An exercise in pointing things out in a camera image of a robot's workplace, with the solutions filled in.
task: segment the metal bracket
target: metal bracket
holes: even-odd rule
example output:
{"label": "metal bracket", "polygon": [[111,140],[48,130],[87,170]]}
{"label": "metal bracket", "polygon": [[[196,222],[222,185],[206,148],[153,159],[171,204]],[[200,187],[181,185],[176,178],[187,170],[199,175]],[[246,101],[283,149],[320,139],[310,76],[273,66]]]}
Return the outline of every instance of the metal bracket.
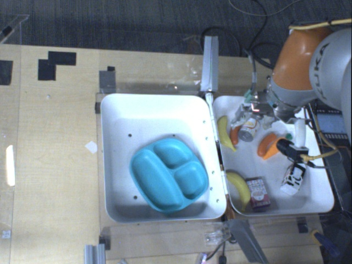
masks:
{"label": "metal bracket", "polygon": [[84,247],[84,264],[106,264],[105,244]]}
{"label": "metal bracket", "polygon": [[249,262],[269,263],[249,228],[248,221],[232,219],[227,221],[227,223],[230,232],[236,238]]}
{"label": "metal bracket", "polygon": [[111,249],[111,238],[110,236],[99,236],[99,244],[105,244],[105,250]]}
{"label": "metal bracket", "polygon": [[102,94],[116,93],[116,71],[99,71],[99,90]]}
{"label": "metal bracket", "polygon": [[205,36],[201,92],[218,90],[219,40],[217,36]]}
{"label": "metal bracket", "polygon": [[305,217],[297,217],[297,227],[300,234],[307,234],[309,232],[307,220]]}

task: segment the black tape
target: black tape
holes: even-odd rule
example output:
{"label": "black tape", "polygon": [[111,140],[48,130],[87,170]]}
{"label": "black tape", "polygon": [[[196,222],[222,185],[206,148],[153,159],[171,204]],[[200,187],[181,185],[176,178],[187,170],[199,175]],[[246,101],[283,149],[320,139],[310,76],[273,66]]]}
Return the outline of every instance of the black tape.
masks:
{"label": "black tape", "polygon": [[3,35],[6,37],[6,36],[8,36],[8,35],[11,33],[11,31],[12,31],[12,27],[8,25],[7,27],[5,27],[5,28],[2,30],[2,33],[3,33]]}
{"label": "black tape", "polygon": [[95,102],[95,114],[100,114],[100,102]]}
{"label": "black tape", "polygon": [[76,65],[76,53],[49,51],[48,62],[50,65]]}
{"label": "black tape", "polygon": [[105,244],[105,250],[111,249],[111,240],[108,236],[99,236],[99,244]]}
{"label": "black tape", "polygon": [[38,80],[56,80],[56,66],[47,59],[38,60]]}
{"label": "black tape", "polygon": [[305,217],[297,217],[297,227],[300,234],[306,234],[309,232],[307,220]]}
{"label": "black tape", "polygon": [[0,85],[11,84],[12,66],[12,60],[0,60]]}

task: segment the black tape mark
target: black tape mark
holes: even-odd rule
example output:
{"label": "black tape mark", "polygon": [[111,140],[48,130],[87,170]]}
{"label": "black tape mark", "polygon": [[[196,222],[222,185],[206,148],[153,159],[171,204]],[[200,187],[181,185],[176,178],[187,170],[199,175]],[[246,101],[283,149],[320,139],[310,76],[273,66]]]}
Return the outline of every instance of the black tape mark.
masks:
{"label": "black tape mark", "polygon": [[12,60],[0,60],[0,85],[10,85],[12,80]]}
{"label": "black tape mark", "polygon": [[47,59],[38,60],[38,80],[56,80],[56,66]]}
{"label": "black tape mark", "polygon": [[7,27],[5,27],[5,28],[2,30],[2,33],[3,33],[3,35],[6,37],[6,36],[8,36],[8,35],[11,33],[11,31],[12,31],[12,27],[8,25]]}
{"label": "black tape mark", "polygon": [[50,65],[76,65],[76,53],[49,51],[48,62]]}

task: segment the gray carpet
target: gray carpet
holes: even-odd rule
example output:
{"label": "gray carpet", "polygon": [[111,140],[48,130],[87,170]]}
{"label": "gray carpet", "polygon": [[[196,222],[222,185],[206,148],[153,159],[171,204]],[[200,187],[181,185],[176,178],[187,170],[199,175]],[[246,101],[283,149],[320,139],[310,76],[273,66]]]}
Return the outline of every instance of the gray carpet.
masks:
{"label": "gray carpet", "polygon": [[[294,0],[258,1],[270,13]],[[232,2],[248,12],[262,13],[251,0]],[[1,28],[14,14],[30,15],[23,38],[27,45],[174,53],[201,53],[197,43],[210,26],[226,28],[247,48],[264,21],[237,12],[228,0],[0,0]],[[351,0],[304,0],[269,17],[256,43],[282,46],[293,21],[348,17]],[[222,31],[211,34],[219,35],[221,55],[239,54],[231,36]],[[257,53],[275,61],[278,46],[263,45]]]}

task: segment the white tray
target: white tray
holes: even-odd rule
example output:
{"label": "white tray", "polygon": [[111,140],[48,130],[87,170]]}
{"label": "white tray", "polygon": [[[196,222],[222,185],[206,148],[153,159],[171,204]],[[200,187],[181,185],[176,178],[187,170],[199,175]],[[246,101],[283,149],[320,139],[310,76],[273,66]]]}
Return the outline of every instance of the white tray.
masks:
{"label": "white tray", "polygon": [[[215,219],[226,197],[207,103],[196,96],[111,94],[101,103],[105,204],[116,222]],[[153,210],[129,173],[132,156],[163,138],[185,142],[204,165],[209,187],[187,208],[170,215]]]}
{"label": "white tray", "polygon": [[[243,103],[243,97],[221,96],[214,101],[214,116],[218,120],[221,116],[228,117],[228,132],[230,121],[234,113]],[[297,117],[304,117],[303,111]],[[294,126],[275,122],[268,130],[262,127],[252,142],[239,141],[237,151],[221,145],[221,153],[225,170],[234,170],[243,178],[263,177],[266,189],[271,200],[271,205],[265,212],[246,212],[247,216],[281,216],[281,215],[306,215],[309,213],[324,213],[332,209],[334,196],[325,169],[308,168],[300,191],[294,196],[282,192],[280,184],[284,173],[291,162],[281,153],[264,161],[257,155],[257,147],[260,141],[269,133],[285,135],[290,132],[294,136]],[[309,154],[319,154],[319,148],[314,132],[306,127],[306,146]],[[314,161],[316,165],[322,166],[322,159]],[[228,183],[233,207],[241,208],[239,194],[231,183]]]}

